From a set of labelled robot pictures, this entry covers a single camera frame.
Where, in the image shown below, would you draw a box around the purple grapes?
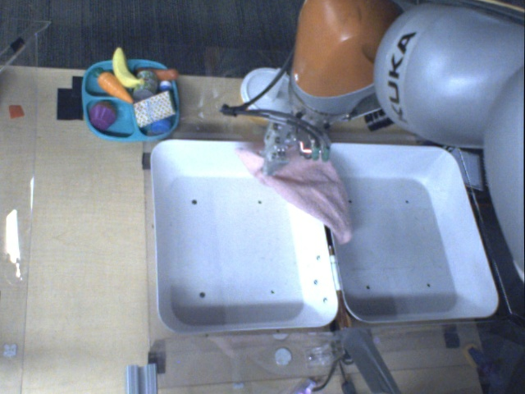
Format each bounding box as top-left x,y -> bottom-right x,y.
89,101 -> 117,132

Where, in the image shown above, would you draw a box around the blue round bottle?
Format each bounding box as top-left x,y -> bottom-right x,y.
146,117 -> 173,136

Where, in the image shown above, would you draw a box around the green can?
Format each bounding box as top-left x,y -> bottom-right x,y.
134,69 -> 159,97

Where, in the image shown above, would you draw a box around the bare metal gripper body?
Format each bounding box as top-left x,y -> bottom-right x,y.
262,112 -> 326,164

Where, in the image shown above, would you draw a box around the white bowl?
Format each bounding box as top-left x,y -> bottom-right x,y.
240,67 -> 293,115

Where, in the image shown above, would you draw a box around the yellow banana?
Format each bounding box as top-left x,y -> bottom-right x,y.
112,47 -> 145,89

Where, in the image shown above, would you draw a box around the orange carrot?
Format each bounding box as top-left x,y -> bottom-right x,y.
97,71 -> 135,104

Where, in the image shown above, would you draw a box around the clear plastic bottle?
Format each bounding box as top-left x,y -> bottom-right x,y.
304,341 -> 344,368

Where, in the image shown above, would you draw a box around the patterned white carton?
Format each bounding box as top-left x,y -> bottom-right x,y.
133,90 -> 177,128

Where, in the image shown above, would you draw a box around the white plastic tray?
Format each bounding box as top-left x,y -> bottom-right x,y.
327,142 -> 500,324
149,139 -> 340,335

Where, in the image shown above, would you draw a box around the blue divided plate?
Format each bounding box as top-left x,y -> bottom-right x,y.
80,58 -> 181,143

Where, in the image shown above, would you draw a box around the pink cloth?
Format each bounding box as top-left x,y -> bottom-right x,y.
235,145 -> 354,245

